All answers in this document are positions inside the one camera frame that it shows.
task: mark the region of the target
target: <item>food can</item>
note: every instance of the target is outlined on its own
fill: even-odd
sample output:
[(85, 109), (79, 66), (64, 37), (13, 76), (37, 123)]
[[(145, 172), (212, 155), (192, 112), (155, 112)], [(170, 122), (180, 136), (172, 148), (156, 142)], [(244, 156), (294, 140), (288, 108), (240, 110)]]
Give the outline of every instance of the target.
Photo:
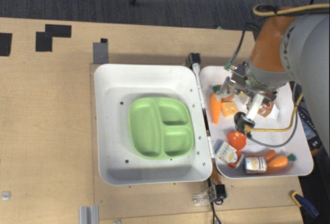
[(237, 169), (242, 163), (244, 155), (233, 146), (222, 141), (216, 151), (216, 157), (234, 169)]
[(246, 174), (266, 173), (267, 161), (264, 157), (247, 157), (244, 159)]

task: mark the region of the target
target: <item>red tomato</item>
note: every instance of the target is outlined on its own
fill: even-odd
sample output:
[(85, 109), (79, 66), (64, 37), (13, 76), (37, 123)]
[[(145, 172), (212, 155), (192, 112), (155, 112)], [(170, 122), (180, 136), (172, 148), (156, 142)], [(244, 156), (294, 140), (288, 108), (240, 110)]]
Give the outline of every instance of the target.
[(239, 131), (229, 132), (227, 138), (229, 144), (238, 151), (242, 150), (246, 145), (246, 136)]

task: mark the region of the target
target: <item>cheese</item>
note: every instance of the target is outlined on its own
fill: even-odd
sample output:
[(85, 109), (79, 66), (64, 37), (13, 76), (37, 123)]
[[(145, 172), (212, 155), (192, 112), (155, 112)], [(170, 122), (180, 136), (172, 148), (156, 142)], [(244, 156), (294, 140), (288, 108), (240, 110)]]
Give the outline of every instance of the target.
[(225, 118), (231, 117), (238, 112), (238, 108), (234, 102), (222, 102), (221, 111)]

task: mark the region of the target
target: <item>carrot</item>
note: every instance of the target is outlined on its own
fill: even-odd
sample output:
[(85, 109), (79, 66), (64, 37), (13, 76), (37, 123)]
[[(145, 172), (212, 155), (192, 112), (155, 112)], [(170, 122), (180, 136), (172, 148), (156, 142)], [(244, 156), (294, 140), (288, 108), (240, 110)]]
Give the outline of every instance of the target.
[[(213, 86), (213, 92), (216, 93), (220, 90), (221, 85), (217, 85), (217, 86)], [(232, 93), (230, 96), (223, 98), (222, 102), (230, 102), (233, 98), (234, 98), (235, 94)]]
[(222, 100), (218, 101), (216, 98), (216, 93), (213, 93), (210, 98), (212, 119), (215, 124), (218, 124), (221, 112)]
[(248, 157), (264, 157), (266, 162), (268, 163), (272, 158), (276, 156), (276, 152), (274, 150), (269, 150), (268, 152), (260, 155), (249, 154)]
[(289, 161), (295, 161), (295, 156), (293, 154), (290, 154), (287, 157), (285, 157), (284, 155), (278, 156), (272, 159), (269, 163), (267, 163), (267, 172), (284, 168), (288, 165)]

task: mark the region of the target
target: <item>green divided plate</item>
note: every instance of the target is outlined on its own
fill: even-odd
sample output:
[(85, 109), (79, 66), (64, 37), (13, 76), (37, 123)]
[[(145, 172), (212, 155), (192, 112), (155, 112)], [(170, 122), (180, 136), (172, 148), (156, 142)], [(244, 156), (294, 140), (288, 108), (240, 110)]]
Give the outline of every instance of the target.
[(128, 127), (134, 150), (147, 159), (184, 156), (194, 146), (189, 111), (176, 99), (150, 97), (133, 101)]

